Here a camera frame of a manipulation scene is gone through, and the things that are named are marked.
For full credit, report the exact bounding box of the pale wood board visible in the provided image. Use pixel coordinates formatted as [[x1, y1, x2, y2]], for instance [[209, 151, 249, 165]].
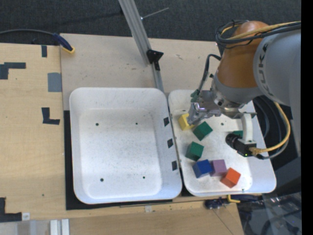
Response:
[[60, 33, 264, 220]]

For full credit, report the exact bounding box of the white plastic tray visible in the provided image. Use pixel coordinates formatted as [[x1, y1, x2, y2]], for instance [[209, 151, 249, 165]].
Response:
[[69, 87, 183, 205], [167, 89, 277, 198]]

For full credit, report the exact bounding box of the blue cube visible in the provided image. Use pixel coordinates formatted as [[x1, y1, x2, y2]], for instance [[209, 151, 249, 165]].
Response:
[[192, 159, 213, 179]]

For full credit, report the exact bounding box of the black cylinder on white bracket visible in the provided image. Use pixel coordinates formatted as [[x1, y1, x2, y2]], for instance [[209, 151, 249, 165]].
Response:
[[225, 112, 257, 158]]

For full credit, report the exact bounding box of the orange cube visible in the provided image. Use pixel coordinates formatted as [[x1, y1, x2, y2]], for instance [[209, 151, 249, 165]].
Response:
[[220, 167, 242, 189]]

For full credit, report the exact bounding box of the purple cube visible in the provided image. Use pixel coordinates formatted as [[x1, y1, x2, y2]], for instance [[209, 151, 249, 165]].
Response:
[[210, 159, 228, 177]]

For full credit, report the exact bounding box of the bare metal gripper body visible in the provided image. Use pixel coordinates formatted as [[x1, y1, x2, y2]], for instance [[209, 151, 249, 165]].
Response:
[[192, 90, 246, 119]]

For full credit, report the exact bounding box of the yellow cube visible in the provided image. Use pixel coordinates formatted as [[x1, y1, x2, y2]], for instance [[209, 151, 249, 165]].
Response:
[[178, 113, 196, 131]]

